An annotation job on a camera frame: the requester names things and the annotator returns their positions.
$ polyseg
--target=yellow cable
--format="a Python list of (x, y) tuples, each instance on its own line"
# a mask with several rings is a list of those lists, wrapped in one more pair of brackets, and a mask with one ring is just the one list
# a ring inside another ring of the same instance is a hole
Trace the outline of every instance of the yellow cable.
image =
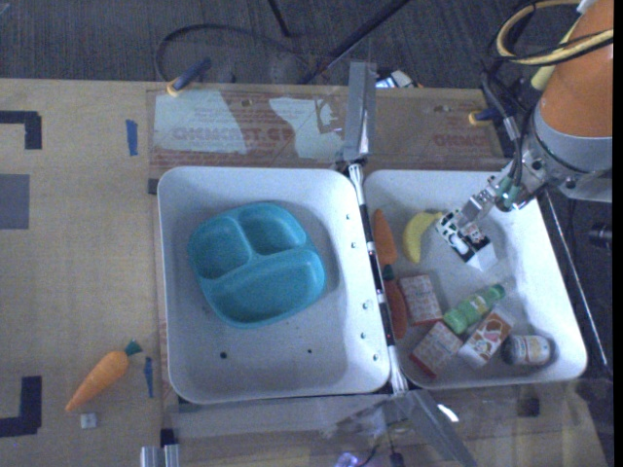
[(500, 28), (499, 32), (497, 33), (497, 37), (495, 38), (495, 45), (497, 47), (497, 52), (503, 57), (508, 57), (509, 60), (511, 60), (512, 62), (515, 62), (518, 64), (524, 64), (524, 65), (538, 66), (538, 65), (543, 65), (543, 64), (550, 63), (550, 62), (556, 62), (556, 61), (568, 59), (577, 54), (580, 54), (581, 52), (591, 49), (592, 47), (598, 46), (599, 44), (604, 43), (605, 41), (612, 38), (614, 36), (614, 28), (607, 29), (606, 31), (602, 31), (601, 33), (598, 33), (597, 35), (592, 36), (590, 38), (587, 38), (586, 40), (576, 45), (573, 45), (572, 47), (569, 47), (568, 49), (561, 49), (561, 50), (552, 52), (550, 54), (539, 55), (535, 57), (526, 57), (526, 58), (517, 57), (516, 55), (514, 55), (512, 52), (510, 52), (506, 48), (504, 44), (504, 40), (506, 39), (506, 36), (508, 35), (512, 27), (515, 24), (517, 24), (517, 22), (519, 22), (525, 16), (532, 14), (537, 9), (544, 9), (547, 7), (557, 7), (560, 5), (577, 6), (580, 3), (580, 1), (581, 0), (544, 0), (542, 2), (536, 2), (532, 5), (528, 5), (527, 7), (524, 7), (523, 9), (520, 9), (514, 16), (512, 16), (509, 20), (507, 20), (504, 23), (504, 25)]

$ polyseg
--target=plastic bottle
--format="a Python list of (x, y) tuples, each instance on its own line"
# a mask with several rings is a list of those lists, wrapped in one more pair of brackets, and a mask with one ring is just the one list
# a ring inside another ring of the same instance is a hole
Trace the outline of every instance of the plastic bottle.
[(444, 314), (444, 322), (457, 336), (460, 336), (469, 326), (480, 321), (505, 295), (506, 290), (502, 284), (481, 289), (448, 310)]
[(501, 348), (508, 365), (543, 366), (554, 358), (555, 344), (543, 336), (509, 336)]

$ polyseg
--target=tin can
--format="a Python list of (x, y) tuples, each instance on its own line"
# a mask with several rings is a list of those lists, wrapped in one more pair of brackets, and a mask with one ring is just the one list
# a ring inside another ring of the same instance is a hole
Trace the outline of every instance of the tin can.
[(554, 356), (554, 342), (542, 336), (509, 336), (501, 356), (509, 365), (547, 365)]

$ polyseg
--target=blue divided bowl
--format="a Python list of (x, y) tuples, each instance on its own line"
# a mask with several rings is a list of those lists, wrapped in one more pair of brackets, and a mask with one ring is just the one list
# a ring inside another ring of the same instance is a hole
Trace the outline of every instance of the blue divided bowl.
[(191, 235), (188, 255), (205, 298), (225, 322), (257, 328), (318, 300), (324, 265), (309, 235), (270, 202), (221, 213)]

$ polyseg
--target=gray carpet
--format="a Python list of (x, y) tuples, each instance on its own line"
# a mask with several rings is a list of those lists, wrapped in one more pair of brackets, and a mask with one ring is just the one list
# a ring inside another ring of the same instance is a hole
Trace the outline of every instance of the gray carpet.
[[(0, 0), (0, 77), (152, 81), (174, 78), (209, 55), (213, 66), (204, 81), (294, 84), (391, 1), (275, 0), (292, 34), (286, 38), (269, 0)], [(380, 68), (402, 69), (426, 87), (477, 88), (487, 46), (518, 2), (414, 0), (347, 58), (369, 58)], [(5, 3), (9, 7), (3, 12)], [(572, 19), (570, 12), (539, 15), (521, 46), (529, 50), (551, 45)], [(179, 34), (159, 49), (167, 34), (198, 23), (211, 26)], [(500, 78), (511, 84), (530, 74), (506, 67)], [(313, 81), (344, 85), (347, 79), (348, 61), (343, 60)], [(558, 245), (561, 269), (579, 305), (578, 318), (589, 327), (586, 377), (610, 381), (612, 256), (589, 243), (588, 231), (597, 222), (611, 224), (611, 205), (569, 204), (560, 196), (555, 201), (604, 345), (601, 353), (568, 273), (564, 248)], [(596, 415), (607, 420), (609, 401), (593, 402)]]

